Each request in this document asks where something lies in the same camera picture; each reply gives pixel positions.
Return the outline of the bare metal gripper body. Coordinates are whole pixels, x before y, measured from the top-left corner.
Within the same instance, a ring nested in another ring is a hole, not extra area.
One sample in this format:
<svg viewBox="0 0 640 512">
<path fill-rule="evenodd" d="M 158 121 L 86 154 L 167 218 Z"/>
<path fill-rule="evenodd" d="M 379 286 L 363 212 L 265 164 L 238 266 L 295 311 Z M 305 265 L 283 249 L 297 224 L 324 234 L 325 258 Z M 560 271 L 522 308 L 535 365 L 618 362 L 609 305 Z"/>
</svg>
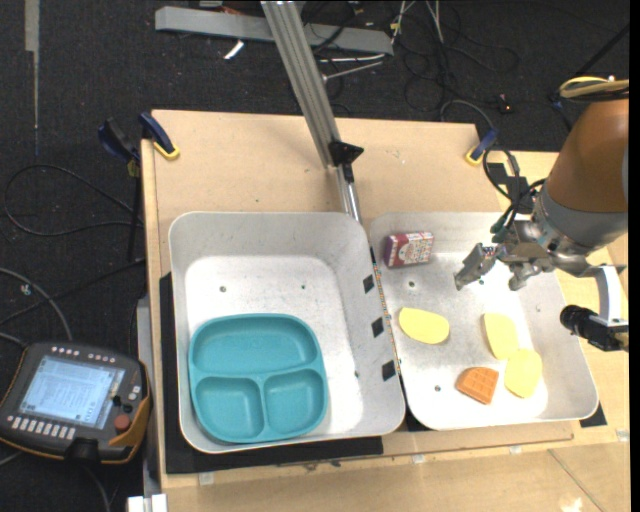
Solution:
<svg viewBox="0 0 640 512">
<path fill-rule="evenodd" d="M 587 261 L 594 248 L 581 245 L 556 230 L 549 222 L 517 220 L 504 240 L 497 244 L 500 261 L 540 271 L 562 270 L 569 274 L 593 274 L 596 266 Z"/>
</svg>

